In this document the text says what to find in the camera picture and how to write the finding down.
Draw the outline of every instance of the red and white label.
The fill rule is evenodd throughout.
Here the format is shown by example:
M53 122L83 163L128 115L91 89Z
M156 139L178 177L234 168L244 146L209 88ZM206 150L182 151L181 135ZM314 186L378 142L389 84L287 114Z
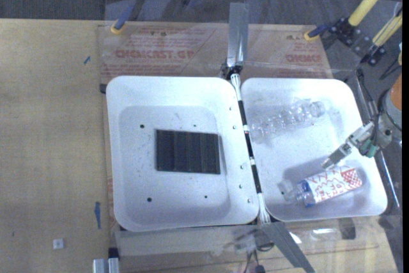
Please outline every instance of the red and white label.
M313 192L316 203L352 191L362 185L357 170L338 166L305 179Z

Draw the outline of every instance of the metal bracket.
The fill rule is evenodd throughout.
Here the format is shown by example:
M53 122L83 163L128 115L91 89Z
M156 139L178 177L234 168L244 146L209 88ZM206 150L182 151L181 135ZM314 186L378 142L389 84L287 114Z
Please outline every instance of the metal bracket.
M118 258L94 260L93 273L120 273L120 262Z
M228 56L220 68L221 77L229 79L231 74L240 73L247 58L248 39L249 10L243 3L231 3Z
M315 270L295 243L283 222L264 224L261 226L261 229L271 241L274 241L274 244L294 267L303 268L307 273L315 273Z
M360 29L351 26L347 18L339 19L327 30L329 33L336 35L339 41L361 57L361 63L368 62L371 66L375 66L380 58L386 54L382 46L376 46L371 37L362 33Z

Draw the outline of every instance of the white plastic tray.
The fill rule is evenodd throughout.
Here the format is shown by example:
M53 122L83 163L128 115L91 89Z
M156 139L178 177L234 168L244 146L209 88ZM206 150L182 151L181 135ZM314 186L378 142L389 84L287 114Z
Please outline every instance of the white plastic tray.
M114 213L130 231L245 224L258 214L235 91L202 77L117 77L107 86ZM221 174L155 169L155 129L220 136Z
M351 89L333 79L262 79L243 83L242 97L247 120L260 109L273 111L294 98L322 101L327 112L313 126L289 131L267 143L252 143L267 210L281 221L333 219L380 215L387 196L374 159L357 149L340 165L353 166L363 186L337 198L306 208L284 200L277 184L284 179L294 183L322 172L321 163L362 125Z
M295 97L322 101L327 112L314 126L269 143L253 143L267 210L281 221L380 215L385 189L373 159L357 150L345 162L364 185L310 208L287 203L277 184L319 173L320 164L362 125L351 89L332 79L248 79L242 86L247 119L260 108ZM245 224L259 203L235 91L208 77L117 77L107 87L114 213L130 231ZM155 129L220 136L221 174L155 169Z

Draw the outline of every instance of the clear plastic bottle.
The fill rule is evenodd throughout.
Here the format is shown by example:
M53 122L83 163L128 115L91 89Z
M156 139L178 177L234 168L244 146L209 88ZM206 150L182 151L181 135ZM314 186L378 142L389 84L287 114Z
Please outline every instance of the clear plastic bottle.
M296 98L291 105L276 109L269 115L259 114L249 119L251 139L261 142L266 138L279 136L287 130L309 126L324 114L323 102Z
M289 180L279 183L284 199L311 207L362 186L358 172L349 166L338 166L299 181L295 186Z

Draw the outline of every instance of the wooden board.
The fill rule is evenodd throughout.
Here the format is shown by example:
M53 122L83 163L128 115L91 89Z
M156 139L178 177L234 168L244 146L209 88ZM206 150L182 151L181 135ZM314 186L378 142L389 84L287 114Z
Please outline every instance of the wooden board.
M0 263L4 272L85 273L91 272L93 259L108 257L110 172L105 163L110 161L105 161L104 96L99 92L101 24L0 20ZM96 202L101 208L101 229L94 213ZM312 254L311 263L322 267L322 272L352 272L352 263L360 265L355 272L362 267L365 272L395 272L384 233L378 226L370 229L379 237L372 245L379 247ZM64 239L64 249L52 249L57 238ZM280 255L271 263L268 257L265 261L272 269L301 272L290 269ZM189 265L195 265L194 257ZM221 264L216 270L230 272L231 267Z

